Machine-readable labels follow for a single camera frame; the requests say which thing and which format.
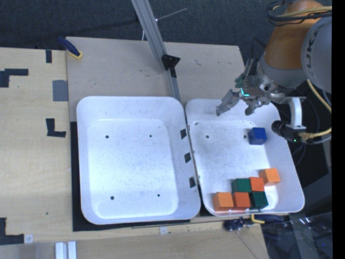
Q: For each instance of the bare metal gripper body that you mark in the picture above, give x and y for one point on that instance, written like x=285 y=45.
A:
x=265 y=90

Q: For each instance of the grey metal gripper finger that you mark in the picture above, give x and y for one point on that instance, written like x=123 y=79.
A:
x=254 y=106
x=227 y=101

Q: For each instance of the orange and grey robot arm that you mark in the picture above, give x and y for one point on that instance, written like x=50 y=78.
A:
x=291 y=44

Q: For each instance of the blue cube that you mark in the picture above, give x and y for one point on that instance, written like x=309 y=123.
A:
x=257 y=136

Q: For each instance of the white plastic tray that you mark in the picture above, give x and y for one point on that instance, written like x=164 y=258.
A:
x=132 y=160
x=226 y=158

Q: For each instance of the orange cube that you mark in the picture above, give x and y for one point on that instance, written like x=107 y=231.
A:
x=256 y=184
x=270 y=175
x=222 y=201
x=241 y=200

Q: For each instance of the green cube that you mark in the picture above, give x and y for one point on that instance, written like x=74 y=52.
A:
x=242 y=185
x=259 y=199

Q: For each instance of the pale wood board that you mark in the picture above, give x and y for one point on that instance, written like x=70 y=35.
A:
x=118 y=69

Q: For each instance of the black cylinder on white bracket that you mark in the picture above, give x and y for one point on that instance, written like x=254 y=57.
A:
x=287 y=129

